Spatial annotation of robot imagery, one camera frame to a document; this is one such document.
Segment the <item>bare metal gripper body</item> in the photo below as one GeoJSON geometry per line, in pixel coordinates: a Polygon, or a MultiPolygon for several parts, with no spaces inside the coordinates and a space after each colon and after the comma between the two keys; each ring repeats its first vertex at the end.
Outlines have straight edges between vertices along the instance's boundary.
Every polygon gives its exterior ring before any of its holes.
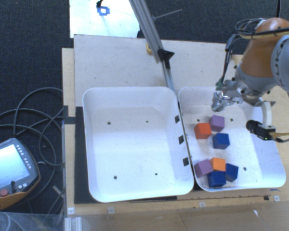
{"type": "Polygon", "coordinates": [[[256,105],[263,95],[263,92],[253,90],[240,79],[225,80],[221,88],[221,97],[229,103],[256,105]]]}

